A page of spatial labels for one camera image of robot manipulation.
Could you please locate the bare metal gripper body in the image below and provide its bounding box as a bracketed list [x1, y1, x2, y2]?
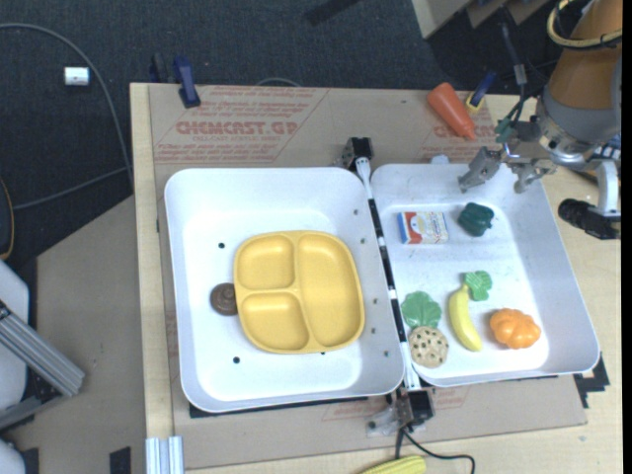
[504, 124, 601, 171]

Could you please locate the dark green bell pepper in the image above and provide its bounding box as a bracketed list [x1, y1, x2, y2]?
[456, 201, 496, 238]

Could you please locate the orange carrot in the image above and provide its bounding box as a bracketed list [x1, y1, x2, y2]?
[427, 82, 478, 141]

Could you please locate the white red blue carton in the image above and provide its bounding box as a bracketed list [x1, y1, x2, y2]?
[396, 210, 450, 246]

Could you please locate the white plastic tray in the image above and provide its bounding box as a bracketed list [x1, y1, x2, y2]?
[368, 162, 601, 388]
[163, 166, 406, 413]

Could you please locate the green broccoli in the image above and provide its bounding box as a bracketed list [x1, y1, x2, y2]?
[462, 270, 494, 302]

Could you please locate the thin black and white rod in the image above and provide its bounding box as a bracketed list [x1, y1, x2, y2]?
[355, 157, 417, 390]

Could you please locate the yellow banana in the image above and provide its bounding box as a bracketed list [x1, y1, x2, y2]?
[447, 283, 484, 353]

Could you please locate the green lettuce leaf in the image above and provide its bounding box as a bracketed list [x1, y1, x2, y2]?
[400, 290, 443, 330]

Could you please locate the orange pumpkin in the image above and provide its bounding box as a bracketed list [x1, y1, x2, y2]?
[489, 307, 542, 351]

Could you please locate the beige chocolate chip biscuit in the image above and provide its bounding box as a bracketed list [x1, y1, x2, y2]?
[408, 326, 450, 368]

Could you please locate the yellow divided plate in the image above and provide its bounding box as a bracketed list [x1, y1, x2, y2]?
[232, 229, 366, 355]

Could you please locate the brown cardboard board red print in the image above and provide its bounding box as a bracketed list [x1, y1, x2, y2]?
[147, 84, 589, 471]

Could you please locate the brown chocolate swirl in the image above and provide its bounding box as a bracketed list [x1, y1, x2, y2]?
[209, 282, 240, 317]

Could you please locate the yellow corn cob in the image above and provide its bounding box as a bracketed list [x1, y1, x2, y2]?
[359, 455, 427, 474]

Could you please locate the black cylinder on white bracket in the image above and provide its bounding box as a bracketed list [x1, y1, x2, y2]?
[557, 158, 622, 240]

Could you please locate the black block with thin wires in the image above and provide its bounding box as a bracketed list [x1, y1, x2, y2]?
[367, 387, 436, 436]
[335, 136, 374, 170]

